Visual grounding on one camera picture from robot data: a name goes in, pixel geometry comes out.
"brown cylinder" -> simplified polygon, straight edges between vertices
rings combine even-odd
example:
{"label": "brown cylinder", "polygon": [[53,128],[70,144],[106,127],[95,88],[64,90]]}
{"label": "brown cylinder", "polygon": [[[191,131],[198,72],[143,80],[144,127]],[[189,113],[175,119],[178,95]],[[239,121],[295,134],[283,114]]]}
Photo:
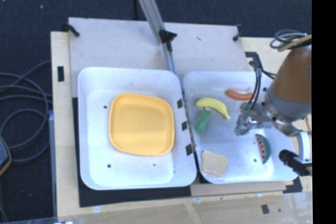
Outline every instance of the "brown cylinder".
{"label": "brown cylinder", "polygon": [[286,101],[311,103],[311,45],[291,50],[272,83],[272,89]]}

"dark carpet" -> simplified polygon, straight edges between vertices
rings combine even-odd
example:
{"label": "dark carpet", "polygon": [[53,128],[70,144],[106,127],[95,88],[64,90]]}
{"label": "dark carpet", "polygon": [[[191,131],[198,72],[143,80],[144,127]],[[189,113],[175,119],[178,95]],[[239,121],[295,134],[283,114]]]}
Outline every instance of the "dark carpet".
{"label": "dark carpet", "polygon": [[[165,22],[240,25],[242,36],[272,37],[281,29],[311,33],[312,0],[157,0]],[[68,17],[134,19],[132,0],[0,0],[0,73],[23,75],[50,60],[50,32],[61,31]],[[28,78],[52,93],[50,64]],[[0,77],[0,87],[15,78]],[[30,85],[21,81],[20,85]],[[0,88],[0,125],[15,111],[45,113],[43,101],[2,97],[25,94],[24,89]],[[32,137],[43,115],[22,111],[9,120],[2,136],[8,145]],[[48,125],[27,145],[13,149],[14,158],[41,151],[48,142]],[[22,164],[14,163],[0,178],[0,205],[10,221],[53,215],[50,151]]]}

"bread slice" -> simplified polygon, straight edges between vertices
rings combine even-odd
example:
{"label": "bread slice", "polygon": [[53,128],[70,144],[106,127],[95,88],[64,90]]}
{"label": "bread slice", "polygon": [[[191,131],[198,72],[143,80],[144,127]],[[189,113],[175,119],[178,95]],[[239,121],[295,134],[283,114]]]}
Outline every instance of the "bread slice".
{"label": "bread slice", "polygon": [[225,155],[215,154],[211,151],[202,152],[202,171],[215,176],[224,176],[229,159]]}

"yellow plate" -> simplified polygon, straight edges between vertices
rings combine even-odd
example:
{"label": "yellow plate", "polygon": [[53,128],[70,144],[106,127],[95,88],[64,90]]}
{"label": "yellow plate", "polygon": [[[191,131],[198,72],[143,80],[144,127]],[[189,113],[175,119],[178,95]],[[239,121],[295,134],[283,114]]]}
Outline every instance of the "yellow plate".
{"label": "yellow plate", "polygon": [[174,113],[165,100],[137,93],[122,93],[113,99],[109,138],[117,150],[161,156],[172,149],[174,136]]}

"watermelon slice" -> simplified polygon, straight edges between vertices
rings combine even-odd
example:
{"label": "watermelon slice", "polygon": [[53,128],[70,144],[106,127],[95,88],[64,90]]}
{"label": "watermelon slice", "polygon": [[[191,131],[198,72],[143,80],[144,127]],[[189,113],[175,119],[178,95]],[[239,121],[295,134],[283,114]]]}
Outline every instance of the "watermelon slice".
{"label": "watermelon slice", "polygon": [[257,144],[259,147],[262,163],[264,164],[268,161],[269,156],[271,155],[271,147],[269,145],[269,142],[264,136],[260,134],[256,134],[256,139],[257,139]]}

